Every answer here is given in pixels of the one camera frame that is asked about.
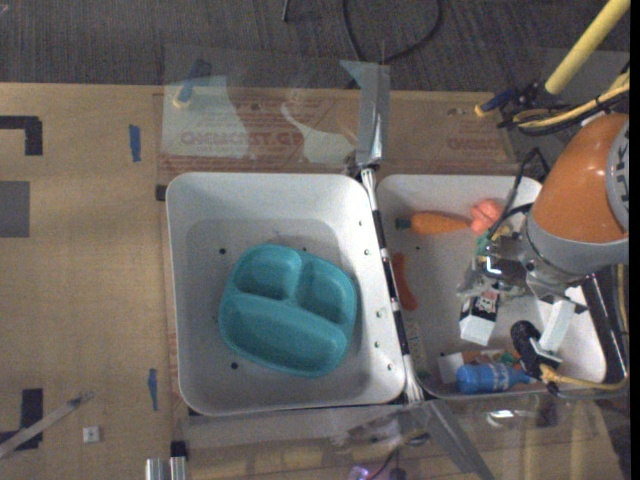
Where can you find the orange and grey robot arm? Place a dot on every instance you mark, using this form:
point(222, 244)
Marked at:
point(570, 193)

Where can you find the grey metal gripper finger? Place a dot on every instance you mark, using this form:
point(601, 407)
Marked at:
point(470, 280)

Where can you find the blue bottle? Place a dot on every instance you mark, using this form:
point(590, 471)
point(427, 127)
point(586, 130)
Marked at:
point(482, 378)

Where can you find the pink round toy food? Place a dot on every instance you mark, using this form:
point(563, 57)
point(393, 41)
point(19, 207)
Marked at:
point(486, 214)

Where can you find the white carton with black print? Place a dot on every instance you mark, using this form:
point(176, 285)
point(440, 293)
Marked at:
point(477, 323)

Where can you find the black cylinder on white bracket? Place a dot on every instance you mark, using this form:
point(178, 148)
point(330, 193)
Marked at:
point(526, 343)

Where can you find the small orange toy food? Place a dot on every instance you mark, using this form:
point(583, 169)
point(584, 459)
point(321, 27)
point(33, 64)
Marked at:
point(480, 356)

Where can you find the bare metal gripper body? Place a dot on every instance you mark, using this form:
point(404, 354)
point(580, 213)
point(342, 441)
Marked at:
point(510, 263)

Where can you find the small white packet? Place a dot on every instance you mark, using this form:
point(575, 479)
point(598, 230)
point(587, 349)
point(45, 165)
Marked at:
point(450, 367)

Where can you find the small green toy food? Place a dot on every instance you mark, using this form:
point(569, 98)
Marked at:
point(510, 359)

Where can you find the red sausage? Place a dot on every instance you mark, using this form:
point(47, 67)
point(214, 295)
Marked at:
point(404, 283)

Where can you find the teal divided plate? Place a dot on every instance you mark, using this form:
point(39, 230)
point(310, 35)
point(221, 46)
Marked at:
point(287, 313)

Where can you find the orange carrot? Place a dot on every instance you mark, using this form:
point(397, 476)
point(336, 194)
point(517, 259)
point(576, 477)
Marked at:
point(437, 223)

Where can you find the white plastic tray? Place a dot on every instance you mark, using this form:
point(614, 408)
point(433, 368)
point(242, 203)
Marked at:
point(440, 268)
point(210, 203)

